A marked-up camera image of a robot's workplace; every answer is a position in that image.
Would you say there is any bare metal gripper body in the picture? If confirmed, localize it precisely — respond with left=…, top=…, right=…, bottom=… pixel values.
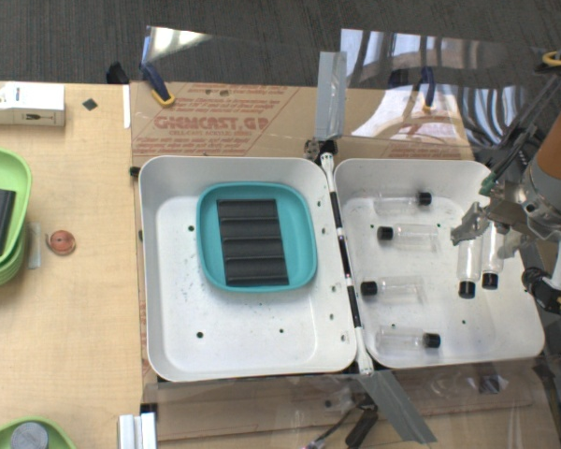
left=483, top=180, right=561, bottom=243

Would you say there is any clear plastic bottle black cap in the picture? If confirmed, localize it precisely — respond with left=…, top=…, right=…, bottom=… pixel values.
left=376, top=325, right=442, bottom=353
left=481, top=224, right=507, bottom=292
left=456, top=235, right=484, bottom=300
left=373, top=191, right=434, bottom=217
left=376, top=224, right=441, bottom=253
left=360, top=277, right=427, bottom=305

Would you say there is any white plastic tray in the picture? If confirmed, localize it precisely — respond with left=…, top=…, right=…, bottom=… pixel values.
left=332, top=158, right=547, bottom=370
left=137, top=155, right=359, bottom=384

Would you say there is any thin black and white rod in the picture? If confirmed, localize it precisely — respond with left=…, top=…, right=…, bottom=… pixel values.
left=318, top=152, right=375, bottom=376

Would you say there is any teal plate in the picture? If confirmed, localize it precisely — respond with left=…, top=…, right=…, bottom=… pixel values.
left=195, top=181, right=319, bottom=293

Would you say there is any brown cardboard board red print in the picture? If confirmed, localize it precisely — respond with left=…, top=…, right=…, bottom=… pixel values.
left=129, top=80, right=544, bottom=442

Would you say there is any orange round disc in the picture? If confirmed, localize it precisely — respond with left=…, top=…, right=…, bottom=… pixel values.
left=46, top=229, right=78, bottom=257

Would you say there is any small clear plastic tube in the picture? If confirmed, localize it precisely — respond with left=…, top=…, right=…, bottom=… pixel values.
left=26, top=222, right=44, bottom=270

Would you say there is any green plate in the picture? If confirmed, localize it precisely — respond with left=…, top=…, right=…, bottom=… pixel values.
left=0, top=415, right=79, bottom=449
left=0, top=141, right=33, bottom=291

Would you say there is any white cardboard box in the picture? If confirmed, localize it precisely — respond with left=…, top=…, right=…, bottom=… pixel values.
left=0, top=81, right=67, bottom=128

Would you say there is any grey round can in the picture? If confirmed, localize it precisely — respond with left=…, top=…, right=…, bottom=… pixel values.
left=9, top=421, right=50, bottom=449

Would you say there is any black cylinder on white bracket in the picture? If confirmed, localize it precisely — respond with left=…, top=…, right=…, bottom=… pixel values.
left=521, top=234, right=561, bottom=318

